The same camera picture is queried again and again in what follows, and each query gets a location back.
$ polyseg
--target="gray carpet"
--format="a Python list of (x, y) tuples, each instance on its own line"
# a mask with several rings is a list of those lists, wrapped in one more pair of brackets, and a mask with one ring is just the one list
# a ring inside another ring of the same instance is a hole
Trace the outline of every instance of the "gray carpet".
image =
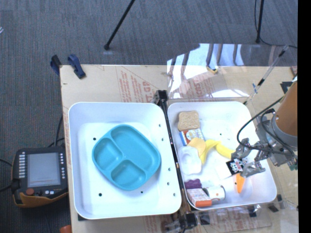
[[(199, 43), (255, 44), (260, 0), (0, 0), (0, 158), (47, 147), (62, 114), (59, 77), (50, 67), (74, 53), (81, 64), (166, 65)], [(298, 0), (265, 0), (259, 44), (290, 45), (297, 65)], [(0, 162), (0, 188), (11, 180)], [(0, 232), (52, 233), (70, 224), (69, 198), (34, 209), (0, 192)]]

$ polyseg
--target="white container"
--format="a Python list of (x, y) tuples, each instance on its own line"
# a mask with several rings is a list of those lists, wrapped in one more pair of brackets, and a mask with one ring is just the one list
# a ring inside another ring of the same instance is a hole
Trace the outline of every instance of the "white container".
[[(247, 107), (236, 101), (225, 102), (176, 102), (168, 108), (168, 118), (176, 151), (183, 147), (178, 125), (178, 115), (183, 111), (196, 110), (199, 113), (200, 128), (205, 140), (213, 139), (221, 141), (221, 144), (235, 150), (239, 145), (237, 133), (240, 128), (251, 119)], [(254, 123), (249, 123), (241, 132), (239, 139), (249, 138), (251, 145), (259, 139), (255, 132)], [(257, 150), (251, 151), (247, 156), (248, 162), (254, 161)], [(225, 190), (225, 199), (208, 207), (197, 207), (197, 210), (205, 211), (234, 206), (251, 205), (271, 202), (276, 197), (276, 184), (267, 160), (260, 163), (266, 170), (245, 179), (243, 190), (238, 193), (235, 185), (235, 175), (226, 179), (220, 179), (217, 166), (224, 166), (229, 159), (221, 156), (215, 149), (211, 149), (202, 165), (200, 173), (185, 175), (182, 173), (183, 182), (200, 179), (202, 187), (222, 185)]]
[[(136, 128), (158, 149), (161, 164), (141, 187), (125, 191), (94, 165), (92, 149), (120, 124)], [(152, 103), (79, 102), (69, 109), (74, 205), (86, 219), (163, 215), (181, 205), (177, 172), (162, 109)]]

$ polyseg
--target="black cable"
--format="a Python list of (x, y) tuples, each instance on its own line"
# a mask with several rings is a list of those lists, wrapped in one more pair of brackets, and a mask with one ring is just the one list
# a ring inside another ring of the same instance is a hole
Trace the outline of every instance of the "black cable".
[[(255, 0), (254, 19), (255, 19), (256, 32), (258, 32), (257, 20), (256, 20), (256, 6), (257, 6), (257, 0)], [(260, 39), (264, 44), (267, 44), (267, 45), (269, 45), (269, 46), (278, 46), (278, 47), (282, 47), (282, 46), (283, 46), (283, 45), (274, 45), (274, 44), (267, 43), (267, 42), (265, 42), (260, 36), (259, 36), (259, 39)], [(298, 49), (298, 47), (293, 46), (293, 45), (288, 45), (288, 46), (291, 47), (291, 48)]]
[[(65, 138), (63, 137), (63, 138), (59, 138), (59, 139), (57, 139), (57, 142), (59, 142), (59, 141), (61, 141), (61, 140), (64, 140)], [(55, 143), (54, 142), (52, 142), (51, 144), (49, 144), (47, 147), (49, 148), (49, 147), (52, 147), (53, 145), (55, 145)]]
[(248, 120), (241, 128), (240, 130), (238, 131), (237, 133), (237, 141), (238, 143), (240, 143), (242, 146), (246, 147), (246, 148), (249, 148), (251, 150), (259, 150), (259, 151), (266, 151), (266, 152), (271, 152), (271, 153), (277, 153), (277, 154), (283, 154), (283, 155), (287, 155), (287, 156), (293, 156), (292, 154), (287, 154), (287, 153), (283, 153), (283, 152), (278, 152), (278, 151), (274, 151), (274, 150), (262, 150), (262, 149), (259, 149), (259, 148), (255, 148), (255, 147), (252, 147), (250, 145), (247, 145), (247, 144), (244, 144), (242, 143), (240, 140), (239, 140), (239, 136), (240, 136), (240, 133), (241, 131), (251, 122), (253, 121), (256, 117), (258, 117), (260, 114), (262, 114), (263, 112), (265, 112), (266, 110), (268, 110), (269, 108), (271, 108), (272, 106), (274, 106), (275, 104), (277, 104), (278, 102), (280, 102), (283, 97), (279, 98), (277, 101), (275, 101), (274, 103), (270, 104), (268, 107), (266, 107), (265, 109), (263, 109), (262, 111), (260, 111), (258, 114), (256, 114), (254, 117), (252, 117), (250, 120)]
[(54, 146), (57, 146), (57, 139), (58, 139), (58, 134), (59, 134), (59, 130), (60, 130), (60, 126), (62, 124), (62, 121), (63, 121), (63, 115), (60, 117), (59, 122), (58, 122), (56, 136), (55, 136), (55, 141), (54, 141)]
[[(0, 158), (0, 161), (5, 162), (6, 164), (12, 166), (12, 164), (10, 162), (8, 162), (7, 160), (4, 160), (4, 159)], [(2, 188), (0, 188), (0, 192), (3, 192), (3, 191), (5, 191), (5, 190), (7, 190), (9, 188), (11, 188), (11, 185), (7, 185), (5, 187), (2, 187)]]
[(8, 162), (7, 160), (4, 160), (4, 159), (0, 158), (0, 161), (3, 161), (3, 162), (5, 162), (6, 164), (12, 166), (12, 164), (11, 164), (10, 162)]
[(48, 216), (47, 216), (47, 214), (46, 214), (46, 212), (45, 212), (45, 210), (44, 210), (44, 217), (45, 217), (45, 221), (46, 221), (46, 223), (47, 223), (47, 225), (48, 225), (48, 232), (49, 233), (51, 233), (51, 228), (50, 228), (50, 224), (49, 224), (49, 220), (48, 220)]

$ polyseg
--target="clamp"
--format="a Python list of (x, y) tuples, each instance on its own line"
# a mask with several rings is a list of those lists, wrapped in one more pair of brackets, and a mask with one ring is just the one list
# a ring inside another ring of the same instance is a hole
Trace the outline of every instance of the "clamp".
[(52, 60), (50, 62), (50, 66), (52, 67), (53, 71), (59, 76), (59, 67), (62, 65), (62, 63), (60, 63), (57, 55), (54, 55), (52, 57)]
[(74, 73), (78, 76), (79, 79), (86, 75), (82, 70), (78, 57), (75, 54), (69, 55), (68, 61), (69, 64), (75, 68)]

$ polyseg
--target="divided plate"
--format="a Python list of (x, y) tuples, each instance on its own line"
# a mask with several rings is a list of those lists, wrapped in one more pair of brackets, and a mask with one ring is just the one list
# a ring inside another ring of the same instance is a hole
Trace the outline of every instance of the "divided plate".
[(92, 158), (114, 185), (128, 191), (145, 184), (161, 163), (155, 146), (126, 124), (109, 130), (94, 146)]

